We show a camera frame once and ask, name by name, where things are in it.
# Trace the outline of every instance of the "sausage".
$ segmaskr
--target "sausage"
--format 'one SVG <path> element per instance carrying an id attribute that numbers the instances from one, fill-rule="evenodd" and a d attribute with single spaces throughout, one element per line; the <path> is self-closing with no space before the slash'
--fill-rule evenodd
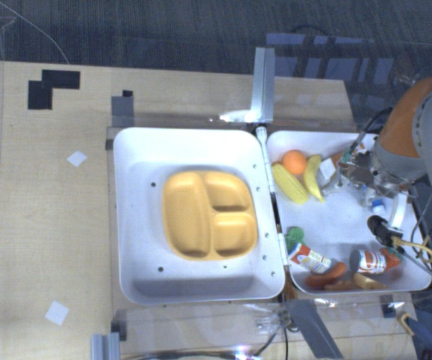
<path id="1" fill-rule="evenodd" d="M 306 284 L 311 288 L 323 288 L 327 284 L 334 283 L 346 272 L 346 264 L 337 262 L 324 274 L 311 274 L 306 277 Z"/>

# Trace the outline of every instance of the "banana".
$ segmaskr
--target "banana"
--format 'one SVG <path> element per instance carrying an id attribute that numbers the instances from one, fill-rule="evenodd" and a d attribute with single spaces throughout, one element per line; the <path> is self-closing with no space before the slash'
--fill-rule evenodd
<path id="1" fill-rule="evenodd" d="M 320 187 L 316 181 L 316 174 L 321 164 L 321 155 L 315 154 L 307 159 L 307 165 L 303 173 L 303 183 L 307 191 L 313 196 L 317 197 L 321 203 L 324 202 L 321 196 Z"/>
<path id="2" fill-rule="evenodd" d="M 306 192 L 303 184 L 291 175 L 283 165 L 276 163 L 272 166 L 274 181 L 277 186 L 297 204 L 304 204 L 308 201 L 308 192 Z"/>

